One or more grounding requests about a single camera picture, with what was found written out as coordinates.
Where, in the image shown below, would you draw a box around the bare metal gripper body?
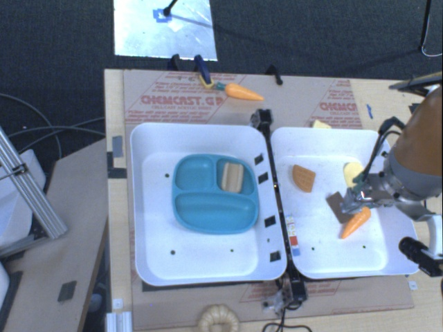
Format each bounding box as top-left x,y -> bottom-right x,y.
359,172 -> 435,221

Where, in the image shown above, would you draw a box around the brown flat square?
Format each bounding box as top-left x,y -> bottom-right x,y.
325,191 -> 357,225

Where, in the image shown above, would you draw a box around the orange carrot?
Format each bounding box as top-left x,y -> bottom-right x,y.
213,82 -> 265,102
340,205 -> 372,240

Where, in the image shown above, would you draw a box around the yellow toy food piece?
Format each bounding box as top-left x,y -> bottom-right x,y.
343,161 -> 365,189

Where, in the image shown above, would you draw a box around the orange waffle biscuit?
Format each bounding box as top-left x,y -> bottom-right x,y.
291,164 -> 317,194

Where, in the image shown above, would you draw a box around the white plastic tray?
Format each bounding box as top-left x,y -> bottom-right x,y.
269,126 -> 421,280
129,122 -> 289,287

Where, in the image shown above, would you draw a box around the small white printed carton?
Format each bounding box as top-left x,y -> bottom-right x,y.
284,214 -> 302,257

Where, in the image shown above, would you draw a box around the thin black and white rod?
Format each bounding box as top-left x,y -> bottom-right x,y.
261,122 -> 297,284

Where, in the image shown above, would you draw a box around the brown cardboard board red print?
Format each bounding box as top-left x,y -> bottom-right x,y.
123,68 -> 415,323

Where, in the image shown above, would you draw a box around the tan toy bread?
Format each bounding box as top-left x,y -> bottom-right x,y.
219,161 -> 244,194

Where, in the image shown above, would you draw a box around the blue divided plate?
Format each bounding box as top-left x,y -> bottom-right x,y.
171,153 -> 260,235

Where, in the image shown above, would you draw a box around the beige doughnut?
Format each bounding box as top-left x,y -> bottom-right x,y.
197,304 -> 241,332

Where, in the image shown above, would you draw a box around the black cylinder on white bracket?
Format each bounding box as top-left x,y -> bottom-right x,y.
398,214 -> 443,278

